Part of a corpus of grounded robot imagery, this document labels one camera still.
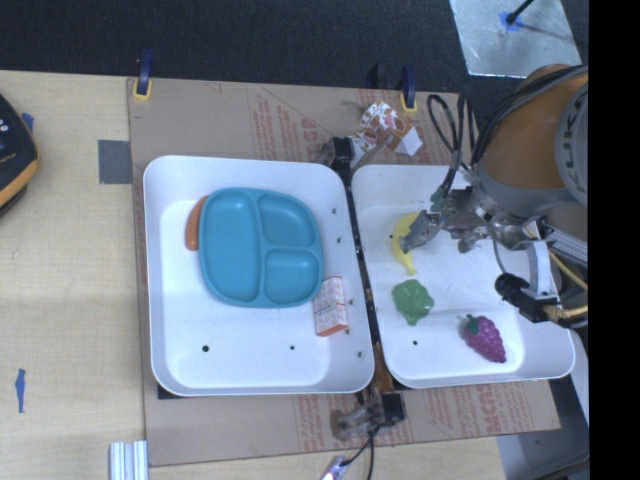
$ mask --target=cardboard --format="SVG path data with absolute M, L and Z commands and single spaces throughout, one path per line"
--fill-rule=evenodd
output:
M 401 109 L 400 92 L 188 80 L 154 80 L 146 101 L 128 109 L 133 170 L 146 439 L 151 466 L 353 449 L 330 428 L 334 411 L 358 407 L 354 395 L 176 398 L 159 389 L 150 363 L 142 176 L 163 155 L 314 161 L 333 136 L 358 131 L 363 112 L 383 100 Z M 415 156 L 386 148 L 374 162 L 448 165 L 418 93 L 403 114 L 424 142 Z M 450 108 L 457 95 L 441 94 Z M 442 113 L 439 127 L 448 132 Z M 380 433 L 380 446 L 444 441 L 559 427 L 547 381 L 402 390 L 407 419 Z

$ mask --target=green toy vegetable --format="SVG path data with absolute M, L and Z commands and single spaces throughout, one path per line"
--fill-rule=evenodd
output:
M 433 299 L 429 296 L 429 292 L 416 279 L 409 279 L 396 285 L 391 295 L 396 309 L 411 326 L 415 326 L 418 320 L 427 316 L 433 307 Z

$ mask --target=banana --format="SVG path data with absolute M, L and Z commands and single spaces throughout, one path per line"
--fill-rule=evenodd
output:
M 416 273 L 416 269 L 413 268 L 413 257 L 411 251 L 404 253 L 400 248 L 400 237 L 406 236 L 410 231 L 410 226 L 413 221 L 416 220 L 420 212 L 411 212 L 403 215 L 393 228 L 393 235 L 391 236 L 391 250 L 396 260 L 402 263 L 410 276 Z

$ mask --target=wooden surface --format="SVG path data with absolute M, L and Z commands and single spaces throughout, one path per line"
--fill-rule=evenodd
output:
M 98 173 L 98 141 L 129 140 L 126 78 L 0 71 L 0 93 L 34 117 L 42 154 L 0 219 L 0 478 L 106 479 L 109 444 L 145 438 L 131 186 Z M 314 480 L 334 455 L 152 468 L 149 478 Z M 346 478 L 366 478 L 368 460 Z M 376 448 L 373 478 L 504 473 L 486 438 Z

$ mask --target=blue plate compartment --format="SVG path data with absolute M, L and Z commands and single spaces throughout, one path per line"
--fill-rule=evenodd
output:
M 207 198 L 199 257 L 209 289 L 229 304 L 290 307 L 312 299 L 322 282 L 316 220 L 280 192 L 226 188 Z

